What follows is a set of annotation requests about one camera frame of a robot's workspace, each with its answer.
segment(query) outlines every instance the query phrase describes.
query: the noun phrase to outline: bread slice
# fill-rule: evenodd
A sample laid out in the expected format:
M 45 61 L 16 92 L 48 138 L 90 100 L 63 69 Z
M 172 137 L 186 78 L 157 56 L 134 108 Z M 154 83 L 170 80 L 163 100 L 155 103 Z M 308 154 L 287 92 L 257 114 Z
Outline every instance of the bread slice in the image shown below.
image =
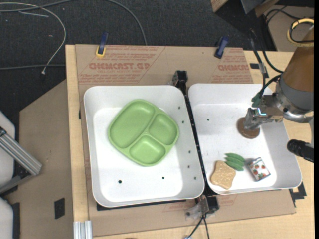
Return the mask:
M 230 189 L 235 175 L 235 169 L 228 166 L 224 161 L 218 160 L 215 165 L 215 170 L 210 177 L 210 181 L 214 185 L 224 189 Z

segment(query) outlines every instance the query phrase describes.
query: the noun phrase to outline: wooden table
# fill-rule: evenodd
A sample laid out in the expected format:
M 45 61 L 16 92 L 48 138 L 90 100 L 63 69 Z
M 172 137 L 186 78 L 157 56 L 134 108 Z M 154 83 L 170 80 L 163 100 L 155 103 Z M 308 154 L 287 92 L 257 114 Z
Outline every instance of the wooden table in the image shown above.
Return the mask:
M 257 63 L 252 51 L 244 51 L 249 63 Z M 288 64 L 291 52 L 268 52 L 270 61 L 281 70 Z M 74 221 L 84 222 L 89 220 L 86 179 L 83 157 L 82 128 L 79 118 L 79 91 L 76 68 L 76 52 L 74 45 L 66 45 L 66 70 L 69 107 L 70 128 L 70 154 L 72 170 L 72 192 L 73 192 L 73 218 Z M 259 70 L 251 70 L 254 83 L 261 83 L 262 78 Z M 269 70 L 272 78 L 276 72 Z M 311 140 L 310 127 L 307 124 L 298 124 L 284 121 L 290 139 L 298 139 L 309 142 Z M 258 219 L 231 221 L 223 223 L 208 224 L 210 237 L 214 239 L 299 239 L 315 237 L 314 222 L 314 165 L 297 157 L 303 176 L 303 183 L 307 196 L 303 200 L 296 201 L 296 212 L 293 215 L 265 217 Z M 98 237 L 99 239 L 181 239 L 192 231 L 193 227 L 179 227 L 157 231 L 145 231 L 129 233 L 124 235 L 113 235 Z M 192 236 L 193 239 L 206 238 L 204 225 L 199 226 Z

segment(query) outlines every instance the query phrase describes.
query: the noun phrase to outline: green plate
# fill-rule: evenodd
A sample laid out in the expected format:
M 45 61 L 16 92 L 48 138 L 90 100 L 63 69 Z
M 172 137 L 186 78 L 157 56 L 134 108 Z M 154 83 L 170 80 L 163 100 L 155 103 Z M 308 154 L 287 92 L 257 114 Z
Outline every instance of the green plate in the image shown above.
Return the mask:
M 125 105 L 108 128 L 111 144 L 143 166 L 158 164 L 179 136 L 176 122 L 152 103 L 138 99 Z

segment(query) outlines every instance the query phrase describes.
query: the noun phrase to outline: gray floor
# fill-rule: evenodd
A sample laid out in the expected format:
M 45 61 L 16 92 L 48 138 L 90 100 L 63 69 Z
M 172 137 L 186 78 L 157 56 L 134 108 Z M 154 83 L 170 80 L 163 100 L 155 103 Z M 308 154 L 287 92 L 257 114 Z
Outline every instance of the gray floor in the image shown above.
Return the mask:
M 61 0 L 0 0 L 43 5 Z M 254 12 L 245 13 L 240 0 L 230 0 L 213 13 L 210 0 L 113 0 L 128 8 L 140 21 L 148 45 L 216 46 L 220 37 L 229 37 L 228 46 L 250 50 L 249 29 L 258 33 L 268 50 L 273 49 L 263 34 L 264 22 Z M 277 4 L 314 7 L 314 0 L 281 0 Z M 23 5 L 1 4 L 1 9 Z M 78 0 L 47 7 L 64 23 L 65 44 L 98 44 L 104 31 L 108 43 L 145 45 L 133 16 L 118 4 L 104 0 Z M 43 10 L 0 13 L 0 68 L 46 64 L 63 40 L 60 22 Z M 52 64 L 65 64 L 64 47 Z M 12 117 L 48 90 L 63 81 L 65 68 L 0 70 L 0 111 Z

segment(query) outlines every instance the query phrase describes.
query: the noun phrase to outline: yellow cable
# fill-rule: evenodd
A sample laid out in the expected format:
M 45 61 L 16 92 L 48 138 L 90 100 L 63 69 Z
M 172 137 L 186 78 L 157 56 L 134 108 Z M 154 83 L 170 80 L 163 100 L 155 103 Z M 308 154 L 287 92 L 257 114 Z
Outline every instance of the yellow cable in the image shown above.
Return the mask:
M 313 25 L 312 27 L 314 27 L 314 25 L 315 25 L 315 21 L 311 18 L 302 18 L 302 19 L 296 20 L 291 24 L 290 28 L 287 31 L 287 39 L 294 46 L 297 46 L 297 47 L 313 47 L 314 42 L 296 42 L 296 41 L 292 40 L 292 38 L 291 38 L 292 31 L 295 29 L 296 26 L 298 26 L 299 24 L 302 24 L 302 23 L 310 23 Z

